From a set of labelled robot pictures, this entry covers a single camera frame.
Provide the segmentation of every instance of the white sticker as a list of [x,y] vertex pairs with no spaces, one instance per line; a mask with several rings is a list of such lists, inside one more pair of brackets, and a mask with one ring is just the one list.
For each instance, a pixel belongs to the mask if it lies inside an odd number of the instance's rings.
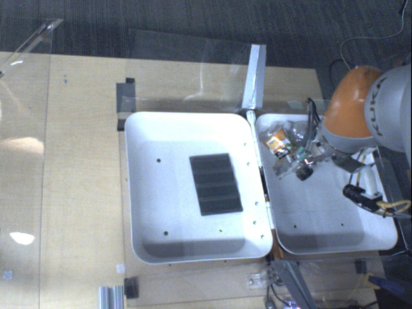
[[5,281],[13,279],[13,270],[3,270],[3,279]]
[[124,263],[118,263],[116,265],[116,272],[118,274],[124,274],[126,273],[126,266],[124,265]]

